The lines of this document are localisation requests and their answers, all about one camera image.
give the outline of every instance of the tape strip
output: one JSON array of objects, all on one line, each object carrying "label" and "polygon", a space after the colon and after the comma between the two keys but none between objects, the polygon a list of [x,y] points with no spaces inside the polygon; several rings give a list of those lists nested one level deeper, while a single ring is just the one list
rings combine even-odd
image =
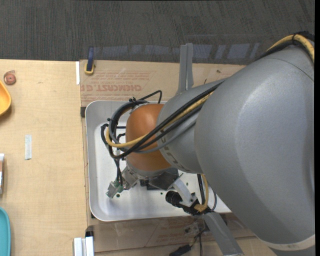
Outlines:
[{"label": "tape strip", "polygon": [[310,236],[309,238],[303,241],[288,244],[277,244],[272,242],[266,242],[263,240],[261,241],[264,242],[268,247],[279,251],[300,251],[308,249],[316,244],[316,234]]},{"label": "tape strip", "polygon": [[32,158],[32,136],[30,134],[24,137],[24,160]]}]

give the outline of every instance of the yellow cable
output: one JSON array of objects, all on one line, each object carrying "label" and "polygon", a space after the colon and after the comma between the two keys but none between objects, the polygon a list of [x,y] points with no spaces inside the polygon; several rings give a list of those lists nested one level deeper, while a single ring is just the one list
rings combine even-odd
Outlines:
[{"label": "yellow cable", "polygon": [[194,206],[194,209],[202,213],[205,209],[208,207],[208,202],[209,202],[209,186],[208,186],[208,181],[206,179],[206,176],[204,174],[201,174],[201,177],[204,182],[204,188],[205,188],[205,201],[204,204],[196,204]]},{"label": "yellow cable", "polygon": [[[192,110],[194,110],[196,107],[200,106],[201,104],[203,104],[212,94],[213,92],[209,93],[208,95],[204,96],[203,98],[199,99],[197,102],[193,103],[190,107],[188,107],[186,110],[184,110],[182,113],[180,113],[177,117],[175,117],[172,121],[170,121],[168,124],[166,124],[164,128],[168,127],[169,125],[171,125],[172,123],[174,123],[175,121],[179,120],[180,118],[184,117],[186,114],[188,114],[189,112],[191,112]],[[138,143],[139,141],[141,141],[145,136],[147,136],[148,134],[145,134],[139,138],[136,138],[134,140],[128,141],[126,143],[113,143],[109,137],[109,128],[106,129],[105,132],[105,140],[108,143],[109,146],[114,147],[114,148],[126,148],[126,147],[130,147],[133,146],[134,144]]]},{"label": "yellow cable", "polygon": [[291,34],[291,35],[288,35],[288,36],[282,38],[281,40],[276,42],[274,45],[272,45],[267,51],[269,51],[273,47],[276,47],[277,45],[280,45],[282,43],[285,43],[285,42],[288,42],[288,41],[292,41],[292,40],[296,40],[296,41],[300,42],[307,49],[307,51],[310,54],[310,57],[311,57],[313,63],[315,63],[315,48],[308,41],[307,38],[305,38],[304,36],[302,36],[300,34],[295,34],[295,35]]}]

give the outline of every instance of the brown round object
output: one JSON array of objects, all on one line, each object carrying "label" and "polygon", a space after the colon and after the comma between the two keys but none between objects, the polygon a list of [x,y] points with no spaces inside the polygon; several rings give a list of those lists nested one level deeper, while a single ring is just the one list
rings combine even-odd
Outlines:
[{"label": "brown round object", "polygon": [[[163,104],[147,104],[134,110],[126,122],[125,140],[129,142],[151,132],[157,125],[157,118],[163,106]],[[154,142],[144,150],[150,150],[156,146],[157,143]],[[170,167],[159,150],[146,154],[131,153],[127,159],[131,165],[142,171],[158,171]]]},{"label": "brown round object", "polygon": [[12,73],[9,73],[4,77],[4,82],[7,85],[13,85],[16,82],[16,76]]}]

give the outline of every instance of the white tray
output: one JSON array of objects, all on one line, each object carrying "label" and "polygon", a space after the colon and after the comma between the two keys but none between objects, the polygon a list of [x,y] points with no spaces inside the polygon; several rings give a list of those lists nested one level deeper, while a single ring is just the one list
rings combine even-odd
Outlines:
[{"label": "white tray", "polygon": [[[98,100],[86,107],[89,202],[92,214],[103,222],[187,216],[188,214],[181,208],[176,208],[166,202],[166,191],[147,190],[146,187],[141,187],[139,182],[130,190],[124,190],[120,197],[115,196],[111,199],[106,195],[109,183],[116,178],[117,169],[102,142],[100,126],[105,124],[107,118],[110,118],[124,103],[125,101]],[[119,126],[126,125],[128,115],[123,115]],[[126,164],[124,161],[120,161],[120,163],[121,170],[123,170]],[[201,200],[197,175],[183,173],[181,180],[187,184],[189,191],[195,192]],[[212,207],[213,204],[214,194],[210,189],[208,205]],[[219,198],[215,211],[219,213],[230,212]]]}]

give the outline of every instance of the table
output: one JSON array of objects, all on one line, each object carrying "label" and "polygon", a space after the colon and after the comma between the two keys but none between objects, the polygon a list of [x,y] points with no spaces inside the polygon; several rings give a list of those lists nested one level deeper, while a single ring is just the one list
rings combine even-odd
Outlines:
[{"label": "table", "polygon": [[[72,61],[0,60],[0,76],[15,70],[7,85],[10,110],[0,117],[0,153],[5,154],[0,206],[9,215],[12,256],[71,256],[72,241],[88,226],[80,87]],[[32,158],[25,160],[25,136]],[[273,256],[255,237],[238,239],[245,255]],[[96,253],[98,256],[168,255],[179,246]],[[204,255],[220,255],[214,241]],[[199,245],[186,256],[199,255]]]}]

